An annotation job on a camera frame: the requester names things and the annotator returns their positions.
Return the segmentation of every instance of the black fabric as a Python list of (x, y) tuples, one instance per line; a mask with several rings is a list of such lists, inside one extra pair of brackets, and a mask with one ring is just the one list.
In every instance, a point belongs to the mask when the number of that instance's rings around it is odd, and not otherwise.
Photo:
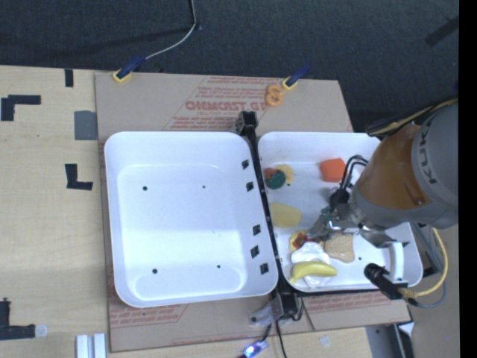
[[(459, 0), (194, 0), (141, 72), (338, 80), (353, 127), (450, 95)], [(188, 0), (0, 0), (0, 64), (117, 70), (179, 41)]]

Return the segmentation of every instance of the blue connector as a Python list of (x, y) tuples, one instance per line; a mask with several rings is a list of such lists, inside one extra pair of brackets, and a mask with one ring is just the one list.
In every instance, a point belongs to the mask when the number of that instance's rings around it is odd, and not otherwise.
[(131, 76), (131, 72), (140, 67), (146, 61), (146, 56), (137, 56), (128, 61), (120, 70), (113, 73), (113, 79), (118, 84), (127, 81)]
[(282, 81), (282, 88), (286, 91), (292, 90), (297, 85), (298, 80), (307, 75), (309, 71), (309, 66), (303, 66), (293, 75)]

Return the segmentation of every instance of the red-orange object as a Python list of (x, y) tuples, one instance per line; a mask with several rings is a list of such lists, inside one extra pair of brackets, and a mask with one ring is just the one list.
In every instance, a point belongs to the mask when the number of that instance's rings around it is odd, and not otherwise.
[(329, 159), (320, 163), (320, 171), (326, 182), (341, 181), (346, 164), (341, 158)]

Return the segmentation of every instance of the cardboard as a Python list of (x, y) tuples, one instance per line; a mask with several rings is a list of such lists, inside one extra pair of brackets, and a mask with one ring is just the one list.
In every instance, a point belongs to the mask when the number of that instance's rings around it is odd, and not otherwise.
[[(277, 78), (134, 73), (124, 84), (110, 72), (95, 73), (101, 198), (107, 267), (107, 295), (112, 351), (130, 351), (231, 339), (258, 338), (265, 329), (251, 327), (249, 314), (268, 296), (135, 309), (114, 290), (107, 211), (104, 143), (119, 131), (228, 131), (240, 111), (253, 110), (260, 137), (270, 131), (352, 131), (337, 81), (300, 80), (285, 92), (281, 105), (269, 107), (265, 90)], [(306, 314), (283, 325), (282, 332), (409, 321), (404, 301), (379, 292), (305, 298)]]

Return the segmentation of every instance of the banana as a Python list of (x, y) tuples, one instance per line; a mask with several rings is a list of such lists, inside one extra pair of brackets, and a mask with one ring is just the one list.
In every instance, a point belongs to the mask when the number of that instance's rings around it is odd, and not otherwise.
[(338, 271), (333, 266), (322, 261), (302, 261), (293, 265), (290, 282), (296, 283), (298, 279), (305, 276), (331, 277), (337, 274)]

